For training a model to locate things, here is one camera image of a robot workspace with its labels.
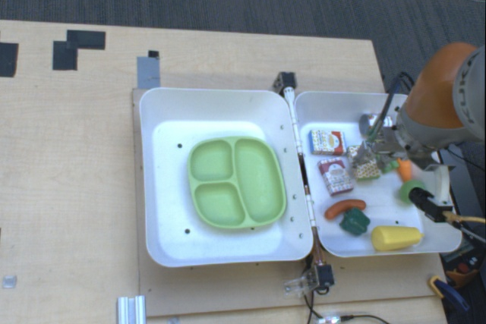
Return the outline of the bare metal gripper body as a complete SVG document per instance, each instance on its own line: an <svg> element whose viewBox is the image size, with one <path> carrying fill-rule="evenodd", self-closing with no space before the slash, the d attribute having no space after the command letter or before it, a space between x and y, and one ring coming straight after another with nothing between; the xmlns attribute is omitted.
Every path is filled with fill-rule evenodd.
<svg viewBox="0 0 486 324"><path fill-rule="evenodd" d="M372 150L377 154L386 154L392 158L408 160L413 146L412 135L403 126L382 127L373 132Z"/></svg>

